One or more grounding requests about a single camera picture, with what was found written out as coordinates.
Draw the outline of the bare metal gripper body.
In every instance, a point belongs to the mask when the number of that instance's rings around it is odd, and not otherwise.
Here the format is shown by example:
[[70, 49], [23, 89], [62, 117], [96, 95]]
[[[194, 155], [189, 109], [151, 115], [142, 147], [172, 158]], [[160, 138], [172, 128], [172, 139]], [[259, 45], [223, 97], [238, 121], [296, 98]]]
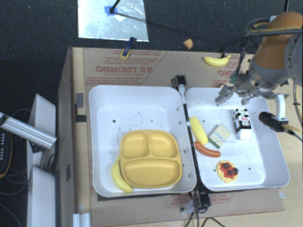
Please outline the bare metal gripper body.
[[276, 87], [276, 84], [266, 82], [257, 73], [247, 71], [237, 76], [234, 83], [234, 92], [240, 97], [243, 94], [253, 94], [254, 97], [262, 96], [266, 99], [274, 99], [276, 94], [273, 90]]

